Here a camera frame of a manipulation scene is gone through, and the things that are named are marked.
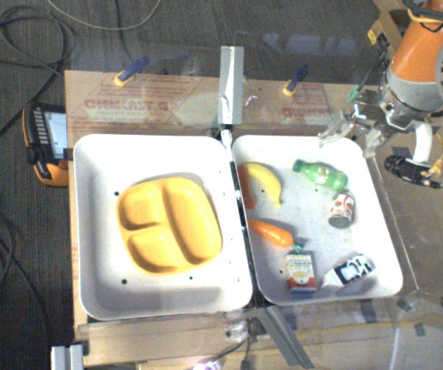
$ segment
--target toy banana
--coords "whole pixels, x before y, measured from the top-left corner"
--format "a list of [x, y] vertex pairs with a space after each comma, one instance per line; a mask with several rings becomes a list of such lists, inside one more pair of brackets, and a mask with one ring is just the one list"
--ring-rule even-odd
[[249, 177], [258, 180], [264, 186], [274, 205], [280, 207], [281, 183], [274, 173], [259, 163], [246, 163], [245, 167]]

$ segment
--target handheld device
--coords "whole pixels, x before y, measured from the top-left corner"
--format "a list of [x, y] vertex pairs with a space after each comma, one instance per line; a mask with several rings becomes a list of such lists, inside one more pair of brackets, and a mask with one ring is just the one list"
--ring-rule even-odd
[[69, 185], [66, 123], [64, 106], [29, 103], [22, 111], [26, 159], [38, 179], [51, 187]]

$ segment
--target black floor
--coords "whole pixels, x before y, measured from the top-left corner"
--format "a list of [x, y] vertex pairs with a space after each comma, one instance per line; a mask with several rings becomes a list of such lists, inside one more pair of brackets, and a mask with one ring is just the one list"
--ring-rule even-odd
[[[117, 0], [118, 18], [114, 0], [52, 1], [108, 28], [139, 23], [156, 3]], [[74, 45], [49, 14], [72, 28]], [[307, 81], [354, 84], [374, 61], [366, 34], [377, 17], [371, 0], [161, 0], [144, 25], [117, 32], [79, 24], [47, 0], [0, 0], [0, 22], [16, 19], [0, 27], [0, 59], [12, 63], [0, 61], [0, 128], [13, 123], [0, 135], [0, 215], [10, 228], [0, 223], [0, 239], [5, 246], [10, 235], [15, 240], [14, 260], [0, 290], [0, 368], [49, 368], [49, 347], [68, 345], [73, 338], [69, 195], [37, 180], [25, 160], [18, 114], [51, 77], [38, 100], [65, 104], [63, 78], [52, 69], [119, 71], [148, 50], [160, 57], [150, 72], [185, 74], [185, 58], [195, 52], [201, 59], [194, 74], [216, 76], [219, 47], [241, 45], [247, 77], [286, 80], [306, 63]], [[73, 50], [62, 64], [49, 67], [62, 55], [61, 29], [64, 51]], [[177, 49], [183, 52], [168, 55]], [[25, 66], [14, 64], [21, 62]], [[0, 247], [5, 263], [4, 253]]]

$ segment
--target soda can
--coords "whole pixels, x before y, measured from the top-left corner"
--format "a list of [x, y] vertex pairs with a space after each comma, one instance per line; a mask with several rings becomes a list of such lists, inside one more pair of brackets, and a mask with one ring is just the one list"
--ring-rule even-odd
[[338, 229], [350, 226], [353, 220], [354, 198], [347, 193], [337, 193], [332, 200], [329, 224]]

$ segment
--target toy carrot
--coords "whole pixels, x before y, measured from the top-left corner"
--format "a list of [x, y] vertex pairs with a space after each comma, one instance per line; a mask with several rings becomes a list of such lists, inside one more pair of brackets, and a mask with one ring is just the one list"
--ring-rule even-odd
[[247, 166], [241, 165], [237, 167], [238, 178], [240, 179], [240, 189], [242, 190], [243, 203], [246, 208], [252, 209], [255, 207], [255, 200], [252, 192], [250, 192], [250, 181]]
[[293, 236], [289, 231], [278, 226], [262, 222], [261, 220], [248, 220], [249, 228], [256, 231], [262, 237], [279, 247], [289, 247], [293, 245]]

